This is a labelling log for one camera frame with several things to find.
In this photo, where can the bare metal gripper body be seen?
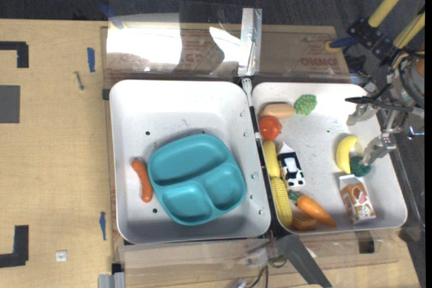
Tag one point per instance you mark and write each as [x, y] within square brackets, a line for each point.
[393, 118]

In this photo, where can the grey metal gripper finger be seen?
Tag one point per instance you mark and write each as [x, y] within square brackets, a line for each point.
[378, 147]
[360, 113]

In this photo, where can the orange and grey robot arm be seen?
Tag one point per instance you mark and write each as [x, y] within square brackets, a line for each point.
[420, 68]

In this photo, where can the dark green broccoli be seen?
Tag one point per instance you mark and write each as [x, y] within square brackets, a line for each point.
[359, 169]

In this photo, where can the yellow banana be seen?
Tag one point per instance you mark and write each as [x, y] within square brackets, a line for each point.
[344, 153]

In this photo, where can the white plastic tray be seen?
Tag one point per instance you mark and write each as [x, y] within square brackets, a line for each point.
[189, 104]
[317, 131]

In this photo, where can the orange and white carton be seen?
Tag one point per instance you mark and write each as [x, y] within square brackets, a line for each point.
[357, 200]

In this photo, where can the tan bread roll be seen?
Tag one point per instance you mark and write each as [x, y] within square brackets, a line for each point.
[278, 110]

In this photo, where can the orange carrot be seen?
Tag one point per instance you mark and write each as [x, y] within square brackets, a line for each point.
[314, 207]

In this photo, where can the black and white milk carton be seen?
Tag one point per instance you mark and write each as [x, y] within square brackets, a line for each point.
[292, 168]

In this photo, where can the red tomato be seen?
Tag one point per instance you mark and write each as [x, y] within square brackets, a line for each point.
[270, 128]

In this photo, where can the yellow squash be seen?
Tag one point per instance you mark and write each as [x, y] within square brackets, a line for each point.
[271, 158]

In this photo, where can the orange biscuit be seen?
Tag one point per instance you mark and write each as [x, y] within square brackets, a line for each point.
[303, 223]

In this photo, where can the yellow corn cob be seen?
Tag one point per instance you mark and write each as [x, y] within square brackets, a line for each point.
[282, 200]

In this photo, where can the blue divided plate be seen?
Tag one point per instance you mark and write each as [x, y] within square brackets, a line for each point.
[195, 178]

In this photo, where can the orange sausage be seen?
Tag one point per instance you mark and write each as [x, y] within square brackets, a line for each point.
[144, 180]

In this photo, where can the small grey screw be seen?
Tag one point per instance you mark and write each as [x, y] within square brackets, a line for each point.
[79, 81]

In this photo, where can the small white square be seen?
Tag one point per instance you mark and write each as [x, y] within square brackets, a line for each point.
[61, 256]

